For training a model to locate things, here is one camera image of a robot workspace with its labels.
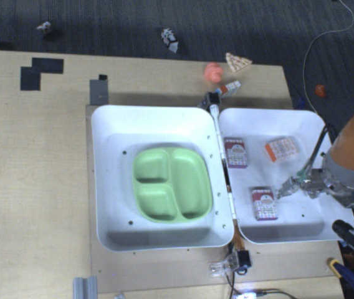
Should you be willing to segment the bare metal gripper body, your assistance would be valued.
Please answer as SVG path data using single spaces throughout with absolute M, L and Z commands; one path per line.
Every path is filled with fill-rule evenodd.
M 300 188 L 306 191 L 311 198 L 325 193 L 343 206 L 350 206 L 353 203 L 353 189 L 344 185 L 328 169 L 312 169 L 300 183 Z

